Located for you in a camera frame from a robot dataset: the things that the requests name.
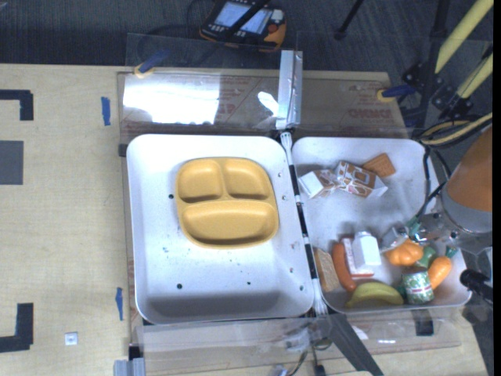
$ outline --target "gray square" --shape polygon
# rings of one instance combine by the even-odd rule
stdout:
[[[0,185],[23,185],[23,141],[0,141]]]

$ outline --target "sausage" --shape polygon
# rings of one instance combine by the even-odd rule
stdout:
[[[346,266],[346,251],[344,244],[336,243],[332,247],[332,261],[336,270],[337,278],[341,286],[348,292],[353,292],[357,288],[356,282],[351,278],[350,271]]]

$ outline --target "dark gray carpet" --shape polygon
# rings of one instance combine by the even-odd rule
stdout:
[[[451,1],[448,32],[475,1]],[[197,40],[197,27],[211,9],[211,0],[1,2],[7,5],[0,10],[0,63],[136,65],[140,57],[133,41],[137,42],[138,34]],[[348,28],[348,36],[336,41],[333,33],[355,0],[272,2],[282,6],[287,15],[283,47],[302,50],[306,70],[386,71],[394,85],[401,83],[402,74],[413,64],[426,61],[438,4],[438,0],[365,0]],[[458,86],[475,68],[492,44],[493,30],[491,9],[445,67],[441,75],[447,82]],[[247,56],[245,60],[237,60],[236,65],[250,66],[257,57]],[[276,65],[269,57],[260,60],[259,66]],[[472,113],[492,111],[492,76],[471,100]],[[462,150],[445,153],[454,168]],[[470,307],[470,315],[478,315],[478,301],[474,300]],[[492,313],[475,319],[489,374],[494,374]]]

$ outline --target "orange and black device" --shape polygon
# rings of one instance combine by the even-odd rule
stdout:
[[[263,5],[240,28],[235,24],[257,4],[254,0],[216,0],[211,13],[200,26],[200,36],[213,42],[225,42],[233,47],[257,46],[261,51],[272,52],[283,43],[286,31],[284,11],[274,5]]]

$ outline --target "green can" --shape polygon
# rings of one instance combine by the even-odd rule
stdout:
[[[425,267],[409,267],[402,272],[402,282],[410,305],[421,305],[435,298]]]

